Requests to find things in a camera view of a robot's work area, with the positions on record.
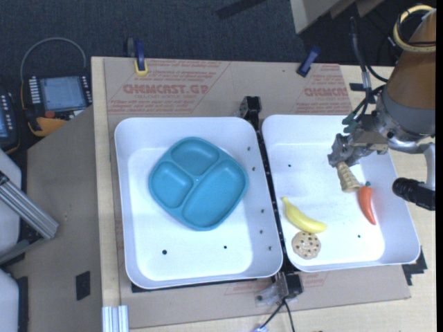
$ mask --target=yellow banana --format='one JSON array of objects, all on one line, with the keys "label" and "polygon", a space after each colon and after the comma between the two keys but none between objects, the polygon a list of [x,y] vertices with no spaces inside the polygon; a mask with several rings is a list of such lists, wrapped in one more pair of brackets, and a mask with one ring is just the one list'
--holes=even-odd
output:
[{"label": "yellow banana", "polygon": [[289,202],[287,197],[283,197],[282,201],[286,210],[286,216],[297,228],[302,231],[316,234],[326,230],[326,224],[321,221],[313,220],[304,215],[294,204]]}]

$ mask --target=blue plate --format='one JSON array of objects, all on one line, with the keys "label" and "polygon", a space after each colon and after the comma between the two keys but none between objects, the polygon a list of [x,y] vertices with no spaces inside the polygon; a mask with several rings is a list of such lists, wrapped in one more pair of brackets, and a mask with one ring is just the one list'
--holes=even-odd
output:
[{"label": "blue plate", "polygon": [[195,230],[219,226],[242,200],[248,176],[230,155],[200,138],[184,138],[155,164],[149,189],[155,201]]}]

